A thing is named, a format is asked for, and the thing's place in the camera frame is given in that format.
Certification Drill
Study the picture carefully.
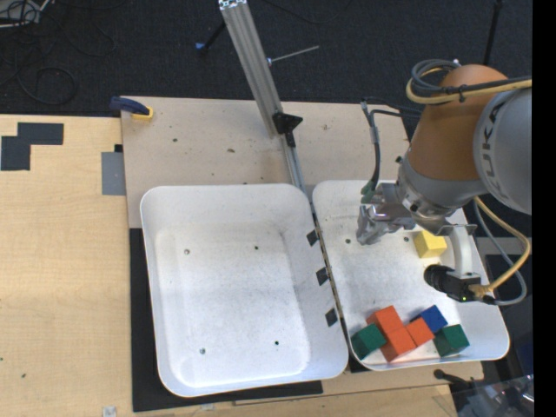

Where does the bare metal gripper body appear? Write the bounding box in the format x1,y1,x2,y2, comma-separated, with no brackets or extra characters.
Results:
367,182,456,236

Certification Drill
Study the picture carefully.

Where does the yellow cube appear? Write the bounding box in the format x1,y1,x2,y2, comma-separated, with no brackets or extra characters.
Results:
413,230,448,260

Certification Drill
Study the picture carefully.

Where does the white plastic tray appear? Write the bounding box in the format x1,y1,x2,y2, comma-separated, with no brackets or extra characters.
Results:
311,179,511,372
139,182,350,399

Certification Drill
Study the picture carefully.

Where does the thin black and white rod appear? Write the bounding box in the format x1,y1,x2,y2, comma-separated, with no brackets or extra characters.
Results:
284,143,348,336

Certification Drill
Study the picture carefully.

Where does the orange cube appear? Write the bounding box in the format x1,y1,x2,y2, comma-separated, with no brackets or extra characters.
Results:
365,305,406,334
379,327,418,363
405,316,436,348

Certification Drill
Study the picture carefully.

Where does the blue cube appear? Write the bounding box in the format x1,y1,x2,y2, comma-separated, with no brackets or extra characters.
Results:
419,304,449,334

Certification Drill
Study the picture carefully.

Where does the green cube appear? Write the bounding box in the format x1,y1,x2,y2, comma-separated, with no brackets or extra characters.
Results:
432,323,471,358
350,322,388,361

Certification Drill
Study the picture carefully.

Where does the pale wood board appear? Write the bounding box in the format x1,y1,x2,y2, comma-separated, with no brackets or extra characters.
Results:
120,96,486,408

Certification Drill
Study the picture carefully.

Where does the black cylinder on white bracket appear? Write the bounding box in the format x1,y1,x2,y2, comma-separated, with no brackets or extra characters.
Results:
423,222,484,304

